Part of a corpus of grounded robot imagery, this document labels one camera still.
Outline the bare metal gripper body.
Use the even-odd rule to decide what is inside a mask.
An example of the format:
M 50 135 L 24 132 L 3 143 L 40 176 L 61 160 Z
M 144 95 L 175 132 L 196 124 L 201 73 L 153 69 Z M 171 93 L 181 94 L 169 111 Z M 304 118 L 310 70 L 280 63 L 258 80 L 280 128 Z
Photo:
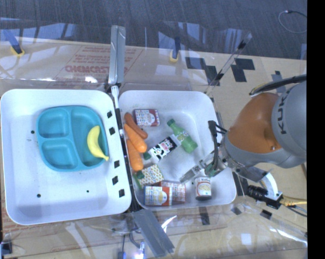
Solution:
M 212 151 L 202 159 L 199 164 L 208 177 L 215 177 L 227 168 L 227 163 L 223 161 L 222 153 L 215 151 Z

